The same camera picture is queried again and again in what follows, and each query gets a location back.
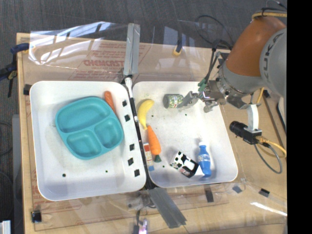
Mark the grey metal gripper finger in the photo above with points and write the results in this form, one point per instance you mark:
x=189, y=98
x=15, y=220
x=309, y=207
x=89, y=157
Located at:
x=210, y=106
x=188, y=99

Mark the orange sausage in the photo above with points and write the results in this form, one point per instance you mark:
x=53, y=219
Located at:
x=109, y=101

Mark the black and white carton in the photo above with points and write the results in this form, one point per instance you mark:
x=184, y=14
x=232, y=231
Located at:
x=184, y=164

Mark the brown cardboard board red print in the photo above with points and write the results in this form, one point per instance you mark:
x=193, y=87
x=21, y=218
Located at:
x=256, y=179

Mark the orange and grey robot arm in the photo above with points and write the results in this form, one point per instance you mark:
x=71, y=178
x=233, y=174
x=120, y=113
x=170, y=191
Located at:
x=253, y=50

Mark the blue bottle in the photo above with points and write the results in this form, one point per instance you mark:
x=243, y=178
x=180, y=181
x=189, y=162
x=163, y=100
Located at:
x=204, y=160

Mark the blue divided plate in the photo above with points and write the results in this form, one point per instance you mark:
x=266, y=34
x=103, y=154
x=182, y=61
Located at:
x=85, y=128

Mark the orange carrot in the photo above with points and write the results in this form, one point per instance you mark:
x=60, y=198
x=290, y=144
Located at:
x=154, y=141

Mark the black cylinder on white bracket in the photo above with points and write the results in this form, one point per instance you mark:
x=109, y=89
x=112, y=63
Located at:
x=243, y=130

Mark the green can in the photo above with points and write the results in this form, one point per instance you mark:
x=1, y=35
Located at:
x=171, y=101

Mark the white and orange carton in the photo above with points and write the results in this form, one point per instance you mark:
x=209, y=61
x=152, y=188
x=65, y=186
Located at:
x=148, y=156

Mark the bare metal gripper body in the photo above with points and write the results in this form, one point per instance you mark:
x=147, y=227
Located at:
x=213, y=92

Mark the yellow banana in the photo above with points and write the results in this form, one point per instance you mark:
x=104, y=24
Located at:
x=142, y=110

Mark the white plastic tray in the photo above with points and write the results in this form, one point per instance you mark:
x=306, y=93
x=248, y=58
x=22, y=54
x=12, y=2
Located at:
x=180, y=133
x=80, y=179

